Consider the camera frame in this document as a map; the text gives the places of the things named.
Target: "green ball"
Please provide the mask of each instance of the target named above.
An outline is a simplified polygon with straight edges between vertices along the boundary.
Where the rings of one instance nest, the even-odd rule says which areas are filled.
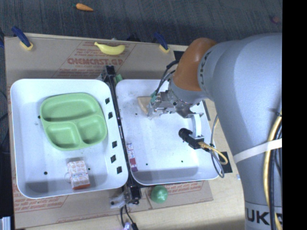
[[[165,202],[167,196],[168,196],[167,189],[161,185],[155,186],[150,194],[151,200],[158,204]]]

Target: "table surface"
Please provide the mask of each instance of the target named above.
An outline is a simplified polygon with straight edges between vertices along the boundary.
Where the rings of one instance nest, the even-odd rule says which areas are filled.
[[[88,78],[94,79],[101,73],[101,66],[112,64],[117,74],[124,79],[160,79],[165,66],[175,59],[174,51],[185,51],[186,46],[169,45],[170,52],[163,53],[158,44],[123,42],[105,39],[63,37],[56,35],[26,34],[34,42],[34,48],[26,51],[19,46],[17,38],[6,38],[5,57],[8,91],[10,86],[23,78]],[[107,57],[97,61],[95,52],[86,51],[86,44],[97,41],[106,44],[126,44],[126,51],[120,56]],[[91,67],[80,60],[87,56]],[[216,116],[214,103],[206,100],[209,124],[213,126]],[[15,174],[14,149],[12,140],[12,120],[10,120],[12,174]],[[244,229],[244,197],[229,146],[218,124],[214,133],[217,149],[226,151],[232,172],[224,178],[209,180],[213,200],[175,207],[131,212],[130,216],[140,230],[189,229],[189,230],[240,230]],[[15,222],[24,220],[15,214]],[[83,230],[83,229],[122,229],[120,215],[83,219],[65,223],[39,226],[28,215],[32,227],[28,230]]]

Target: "small box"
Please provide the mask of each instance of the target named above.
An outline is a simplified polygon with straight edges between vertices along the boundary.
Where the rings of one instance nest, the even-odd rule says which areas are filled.
[[[90,180],[87,173],[85,162],[75,161],[67,163],[68,173],[70,174],[72,189],[82,189],[89,187]]]

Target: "yellow cable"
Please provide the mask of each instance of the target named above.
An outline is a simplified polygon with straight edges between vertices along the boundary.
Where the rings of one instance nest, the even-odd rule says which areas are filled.
[[[269,137],[268,137],[268,141],[272,141],[274,140],[274,136],[276,134],[277,128],[280,124],[280,122],[282,121],[282,111],[280,111],[280,116],[278,116],[275,120],[275,123],[273,124]],[[269,202],[269,163],[270,163],[270,154],[271,151],[267,151],[265,152],[265,157],[264,157],[264,165],[263,165],[263,187],[264,187],[264,193],[265,193],[265,198],[267,200],[267,204],[270,207],[270,202]],[[282,226],[278,220],[277,214],[275,214],[275,222],[276,222],[276,227],[278,230],[282,230]]]
[[[224,159],[224,162],[221,162],[221,164],[225,165],[225,164],[228,164],[228,159],[225,157],[224,154],[222,154],[220,151],[218,151],[217,149],[213,148],[212,146],[209,146],[208,144],[206,144],[205,142],[201,141],[198,143],[202,148],[208,148],[208,149],[211,149],[212,151],[215,151],[217,152],[223,159]]]

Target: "white strap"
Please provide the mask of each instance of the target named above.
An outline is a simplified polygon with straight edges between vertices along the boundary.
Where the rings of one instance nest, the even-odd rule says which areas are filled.
[[[258,145],[256,147],[247,149],[245,151],[242,151],[242,152],[236,154],[234,156],[234,161],[235,161],[235,163],[238,163],[238,162],[240,162],[244,159],[248,159],[250,157],[259,155],[263,152],[270,151],[272,149],[281,148],[282,146],[283,146],[282,138],[280,138],[278,140],[271,140],[271,141],[268,141],[266,143],[263,143],[261,145]]]

